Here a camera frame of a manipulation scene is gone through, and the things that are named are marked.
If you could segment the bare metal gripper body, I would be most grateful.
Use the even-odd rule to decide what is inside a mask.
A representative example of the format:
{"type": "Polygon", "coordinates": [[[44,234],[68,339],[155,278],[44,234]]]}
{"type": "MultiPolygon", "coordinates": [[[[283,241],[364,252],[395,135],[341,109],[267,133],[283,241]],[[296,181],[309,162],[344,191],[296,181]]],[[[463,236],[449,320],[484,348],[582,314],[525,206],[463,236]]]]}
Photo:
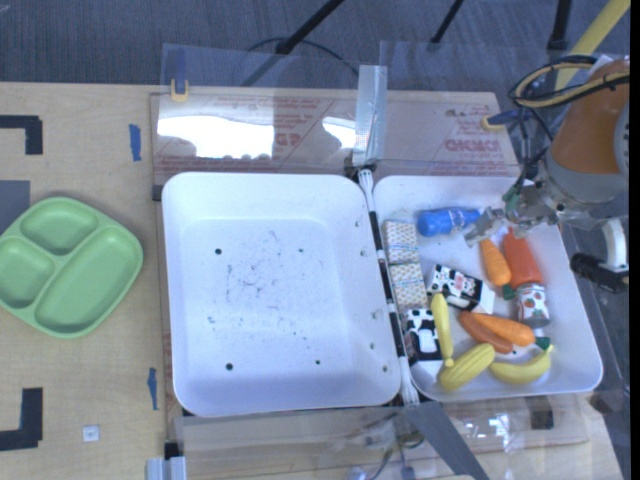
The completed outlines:
{"type": "Polygon", "coordinates": [[[503,195],[506,219],[518,228],[555,225],[564,211],[564,198],[546,185],[513,185],[503,195]]]}

